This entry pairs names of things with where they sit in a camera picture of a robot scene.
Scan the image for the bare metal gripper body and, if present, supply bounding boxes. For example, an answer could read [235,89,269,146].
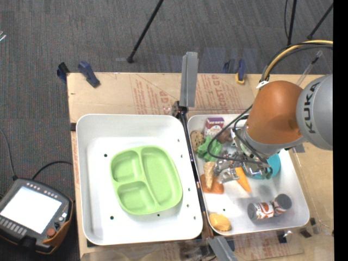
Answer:
[214,145,273,180]

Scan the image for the orange carrot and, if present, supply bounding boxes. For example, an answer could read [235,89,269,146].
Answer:
[234,166,252,194]

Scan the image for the tan bread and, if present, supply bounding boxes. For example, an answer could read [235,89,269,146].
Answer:
[203,160,218,190]

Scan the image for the blue bowl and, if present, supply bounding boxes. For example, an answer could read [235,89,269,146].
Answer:
[244,152,282,181]

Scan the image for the thin black rod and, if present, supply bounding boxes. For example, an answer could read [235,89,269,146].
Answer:
[178,110,214,240]

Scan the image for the green broccoli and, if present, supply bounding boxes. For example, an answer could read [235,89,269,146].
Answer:
[197,134,223,163]

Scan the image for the brown doughnut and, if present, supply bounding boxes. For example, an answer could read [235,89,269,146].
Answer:
[217,129,234,144]

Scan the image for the white plastic tray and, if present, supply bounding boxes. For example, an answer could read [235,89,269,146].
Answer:
[187,113,311,237]
[76,113,204,246]

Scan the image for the red and white can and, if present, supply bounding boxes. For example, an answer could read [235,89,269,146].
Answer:
[247,201,276,223]
[271,193,293,218]

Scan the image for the yellow toy food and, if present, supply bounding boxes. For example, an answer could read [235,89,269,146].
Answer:
[208,212,232,232]

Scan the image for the brown biscuit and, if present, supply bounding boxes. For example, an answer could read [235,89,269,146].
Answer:
[189,129,206,153]

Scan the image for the purple and white carton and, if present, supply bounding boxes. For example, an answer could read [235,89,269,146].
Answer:
[203,116,226,140]

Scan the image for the green divided plate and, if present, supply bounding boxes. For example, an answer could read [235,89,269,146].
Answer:
[109,145,184,216]

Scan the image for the brown cardboard board red print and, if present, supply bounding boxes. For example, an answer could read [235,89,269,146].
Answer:
[66,72,334,261]

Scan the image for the black block with thin wires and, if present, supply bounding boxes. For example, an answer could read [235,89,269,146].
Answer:
[171,101,189,117]

